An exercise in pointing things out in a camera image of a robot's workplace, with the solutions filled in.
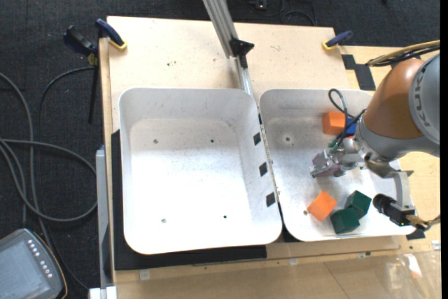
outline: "black bracket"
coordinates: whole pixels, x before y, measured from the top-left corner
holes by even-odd
[[[239,63],[243,69],[247,69],[247,59],[246,54],[251,51],[254,47],[252,43],[247,43],[246,41],[232,39],[230,41],[230,47],[233,52],[233,56],[239,58]]]

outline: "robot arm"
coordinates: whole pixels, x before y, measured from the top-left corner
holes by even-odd
[[[440,157],[440,54],[423,62],[399,62],[384,78],[356,133],[322,151],[313,159],[311,175],[342,176],[355,167],[367,167],[382,178],[391,178],[397,200],[377,195],[373,205],[398,225],[414,224],[408,176],[390,162],[412,151]]]

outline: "wooden table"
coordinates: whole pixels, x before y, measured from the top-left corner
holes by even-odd
[[[120,94],[138,86],[239,88],[239,84],[235,64],[224,56],[211,22],[123,17],[108,17],[107,21],[128,42],[124,52],[109,46],[107,39],[99,42],[109,223],[113,243],[111,134],[119,129]],[[392,48],[341,46],[326,52],[321,43],[335,35],[332,28],[243,23],[237,23],[235,27],[240,39],[255,43],[255,48],[248,54],[248,70],[257,103],[260,95],[270,88],[359,88],[354,72],[344,68],[341,54],[353,55],[356,62],[364,63],[392,51]],[[389,67],[372,69],[377,85],[389,70]],[[437,216],[440,213],[440,160],[413,153],[402,158],[400,164],[403,169],[415,171],[410,177],[410,185],[419,215],[425,219]],[[261,297],[268,298],[275,289],[273,283],[287,280],[287,290],[291,293],[301,287],[303,278],[298,277],[300,271],[291,269],[297,263],[355,259],[366,253],[385,256],[432,251],[434,240],[440,242],[439,225],[428,231],[425,239],[411,242],[405,236],[297,243],[285,243],[280,238],[267,245],[266,260],[144,271],[113,270],[112,279],[118,287],[119,299],[172,298],[179,291],[179,297],[200,298],[201,293],[207,292],[207,288],[201,291],[203,285],[213,286],[217,298],[243,298],[230,287],[243,293],[246,280],[261,287],[271,283],[262,291],[265,296]],[[313,270],[316,270],[316,278],[321,280],[319,275],[324,274],[319,272],[319,268],[313,267]],[[331,277],[324,281],[332,285]]]

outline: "black carpet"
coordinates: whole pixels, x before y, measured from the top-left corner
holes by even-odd
[[[440,0],[267,0],[266,12],[248,0],[229,0],[235,22],[333,27],[351,30],[347,45],[408,46],[440,38]],[[152,18],[208,19],[202,0],[0,0],[0,73],[22,91],[36,134],[43,141],[69,148],[90,163],[103,144],[99,91],[93,123],[88,124],[92,71],[82,71],[57,82],[45,97],[38,133],[42,93],[56,76],[86,67],[62,35],[71,24],[97,41],[95,20],[107,15]],[[278,10],[283,9],[281,16]],[[18,96],[0,79],[0,137],[28,139],[25,110]],[[29,178],[29,148],[14,145]],[[96,200],[95,177],[78,161],[55,151],[36,157],[40,207],[51,216],[76,216]],[[22,226],[22,204],[6,162],[0,159],[0,238]],[[36,217],[28,214],[26,226],[40,233]],[[50,224],[55,246],[64,262],[88,288],[99,286],[96,213],[77,225]],[[69,298],[85,298],[86,290],[65,270]]]

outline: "yellow cable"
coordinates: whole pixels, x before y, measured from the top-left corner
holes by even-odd
[[[431,46],[437,46],[440,45],[440,40],[434,40],[434,41],[429,41],[427,43],[420,43],[420,44],[415,44],[415,45],[410,45],[407,46],[406,48],[402,48],[400,50],[396,50],[393,51],[392,53],[389,53],[387,55],[382,55],[380,57],[377,57],[375,59],[369,60],[367,62],[368,66],[373,66],[375,64],[378,64],[379,62],[382,62],[384,60],[388,60],[391,59],[392,57],[395,57],[396,55],[401,55],[401,54],[405,54],[405,53],[409,53],[413,50],[421,50],[424,48],[429,48]]]

